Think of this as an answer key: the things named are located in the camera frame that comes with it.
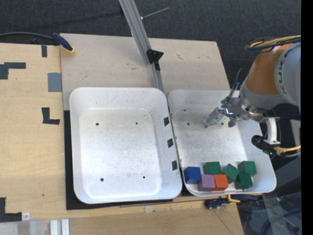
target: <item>metal bar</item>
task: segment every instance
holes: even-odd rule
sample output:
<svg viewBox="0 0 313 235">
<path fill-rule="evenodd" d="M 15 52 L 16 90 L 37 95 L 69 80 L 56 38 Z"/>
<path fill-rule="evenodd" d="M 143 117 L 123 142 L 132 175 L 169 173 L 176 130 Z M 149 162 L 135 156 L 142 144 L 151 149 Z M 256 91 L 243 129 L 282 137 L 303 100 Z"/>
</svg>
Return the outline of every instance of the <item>metal bar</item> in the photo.
<svg viewBox="0 0 313 235">
<path fill-rule="evenodd" d="M 158 10 L 158 11 L 156 11 L 156 12 L 153 12 L 153 13 L 151 13 L 151 14 L 148 14 L 148 15 L 146 15 L 146 16 L 144 16 L 144 17 L 140 17 L 140 18 L 141 18 L 141 19 L 144 19 L 144 18 L 153 16 L 153 15 L 155 15 L 155 14 L 157 14 L 157 13 L 160 13 L 160 12 L 162 12 L 162 11 L 164 11 L 164 10 L 168 10 L 168 9 L 169 9 L 169 7 L 164 8 L 164 9 L 161 9 L 161 10 Z"/>
<path fill-rule="evenodd" d="M 50 235 L 58 235 L 58 220 L 54 219 L 50 221 Z"/>
<path fill-rule="evenodd" d="M 62 219 L 62 235 L 69 235 L 69 219 Z"/>
<path fill-rule="evenodd" d="M 150 62 L 147 56 L 147 51 L 151 49 L 151 45 L 150 45 L 146 30 L 143 26 L 141 16 L 139 15 L 135 1 L 134 0 L 118 0 L 118 1 L 119 1 L 120 6 L 122 7 L 122 10 L 126 17 L 128 25 L 131 29 L 132 35 L 136 41 L 140 54 L 143 58 L 143 61 L 146 65 L 150 65 Z M 156 70 L 155 64 L 153 64 L 152 67 L 153 67 L 155 85 L 158 89 L 160 89 L 161 91 L 164 91 L 163 83 L 161 79 L 161 73 L 159 70 Z"/>
</svg>

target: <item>green cube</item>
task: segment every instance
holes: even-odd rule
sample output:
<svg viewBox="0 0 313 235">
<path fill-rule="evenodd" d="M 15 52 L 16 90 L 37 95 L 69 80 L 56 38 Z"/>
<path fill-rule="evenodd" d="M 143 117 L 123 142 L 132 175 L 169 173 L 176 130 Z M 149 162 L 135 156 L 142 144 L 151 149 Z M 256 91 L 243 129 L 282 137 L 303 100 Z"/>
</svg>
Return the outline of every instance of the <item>green cube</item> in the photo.
<svg viewBox="0 0 313 235">
<path fill-rule="evenodd" d="M 238 165 L 239 172 L 249 173 L 251 176 L 256 174 L 256 167 L 254 161 L 242 161 Z"/>
<path fill-rule="evenodd" d="M 222 174 L 220 162 L 207 162 L 203 166 L 203 171 L 205 174 L 215 175 Z"/>
<path fill-rule="evenodd" d="M 239 173 L 235 180 L 235 188 L 249 189 L 251 186 L 253 186 L 251 175 L 249 173 Z"/>
<path fill-rule="evenodd" d="M 226 174 L 227 181 L 229 184 L 236 180 L 238 173 L 239 173 L 239 169 L 237 169 L 235 166 L 233 166 L 231 164 L 228 164 L 224 168 L 224 174 Z"/>
</svg>

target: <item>purple cube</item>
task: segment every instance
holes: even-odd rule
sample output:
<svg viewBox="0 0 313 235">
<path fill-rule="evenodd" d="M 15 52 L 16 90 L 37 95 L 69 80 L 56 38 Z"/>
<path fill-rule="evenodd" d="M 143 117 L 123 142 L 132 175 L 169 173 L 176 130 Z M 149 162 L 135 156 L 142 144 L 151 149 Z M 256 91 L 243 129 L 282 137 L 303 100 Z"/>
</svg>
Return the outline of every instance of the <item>purple cube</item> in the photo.
<svg viewBox="0 0 313 235">
<path fill-rule="evenodd" d="M 216 188 L 214 175 L 203 174 L 202 180 L 198 183 L 199 191 L 212 191 Z"/>
</svg>

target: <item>wooden block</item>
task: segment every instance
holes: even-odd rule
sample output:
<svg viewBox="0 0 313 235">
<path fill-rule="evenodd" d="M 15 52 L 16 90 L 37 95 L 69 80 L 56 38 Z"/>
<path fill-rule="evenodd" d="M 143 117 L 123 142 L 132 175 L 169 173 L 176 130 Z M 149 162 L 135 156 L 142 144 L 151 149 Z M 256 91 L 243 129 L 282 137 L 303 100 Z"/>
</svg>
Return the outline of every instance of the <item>wooden block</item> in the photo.
<svg viewBox="0 0 313 235">
<path fill-rule="evenodd" d="M 238 169 L 241 173 L 249 173 L 251 176 L 256 174 L 256 167 L 254 161 L 242 161 L 238 165 Z"/>
<path fill-rule="evenodd" d="M 214 191 L 222 191 L 228 187 L 227 176 L 225 174 L 214 174 L 215 189 Z"/>
<path fill-rule="evenodd" d="M 224 168 L 224 174 L 226 174 L 229 184 L 236 180 L 238 173 L 239 173 L 239 169 L 237 169 L 235 166 L 231 164 L 228 164 Z"/>
<path fill-rule="evenodd" d="M 253 186 L 252 178 L 249 173 L 239 173 L 235 180 L 236 189 L 248 189 Z"/>
<path fill-rule="evenodd" d="M 202 174 L 202 180 L 198 183 L 199 191 L 212 191 L 216 188 L 214 175 Z"/>
<path fill-rule="evenodd" d="M 207 162 L 203 166 L 203 171 L 205 174 L 222 174 L 220 162 Z"/>
<path fill-rule="evenodd" d="M 201 178 L 200 167 L 192 167 L 189 166 L 184 170 L 184 177 L 186 184 L 197 184 L 199 183 Z"/>
</svg>

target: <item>gray tape marking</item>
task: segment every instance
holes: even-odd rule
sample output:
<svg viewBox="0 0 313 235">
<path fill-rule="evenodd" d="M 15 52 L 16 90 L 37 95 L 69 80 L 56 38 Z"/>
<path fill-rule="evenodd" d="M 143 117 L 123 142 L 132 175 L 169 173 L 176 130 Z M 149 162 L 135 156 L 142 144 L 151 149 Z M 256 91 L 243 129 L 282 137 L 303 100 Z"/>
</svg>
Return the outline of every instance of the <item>gray tape marking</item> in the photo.
<svg viewBox="0 0 313 235">
<path fill-rule="evenodd" d="M 48 73 L 48 92 L 62 92 L 62 77 L 60 73 Z"/>
<path fill-rule="evenodd" d="M 41 45 L 41 56 L 47 57 L 47 46 Z"/>
</svg>

